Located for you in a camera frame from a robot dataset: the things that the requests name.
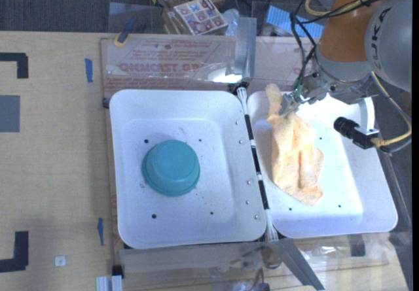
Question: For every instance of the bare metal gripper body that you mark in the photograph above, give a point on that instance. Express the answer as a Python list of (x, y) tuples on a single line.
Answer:
[(327, 90)]

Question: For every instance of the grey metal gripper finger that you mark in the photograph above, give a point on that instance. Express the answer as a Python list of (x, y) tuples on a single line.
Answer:
[(295, 108), (285, 104)]

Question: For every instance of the yellow cloth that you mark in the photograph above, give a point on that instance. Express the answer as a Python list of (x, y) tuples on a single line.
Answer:
[(294, 155)]

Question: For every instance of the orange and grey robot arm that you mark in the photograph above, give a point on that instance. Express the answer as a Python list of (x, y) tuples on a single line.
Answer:
[(347, 31)]

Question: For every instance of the white plastic tray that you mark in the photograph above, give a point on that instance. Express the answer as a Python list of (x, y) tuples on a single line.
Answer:
[(353, 191), (183, 217)]

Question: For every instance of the brown cardboard board red print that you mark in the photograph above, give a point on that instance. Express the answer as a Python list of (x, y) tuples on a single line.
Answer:
[(163, 69)]

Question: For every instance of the teal bowl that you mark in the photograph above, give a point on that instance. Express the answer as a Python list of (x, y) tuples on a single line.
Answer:
[(171, 168)]

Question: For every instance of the black cylinder on white bracket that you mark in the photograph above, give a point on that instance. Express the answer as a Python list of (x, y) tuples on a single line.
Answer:
[(352, 130)]

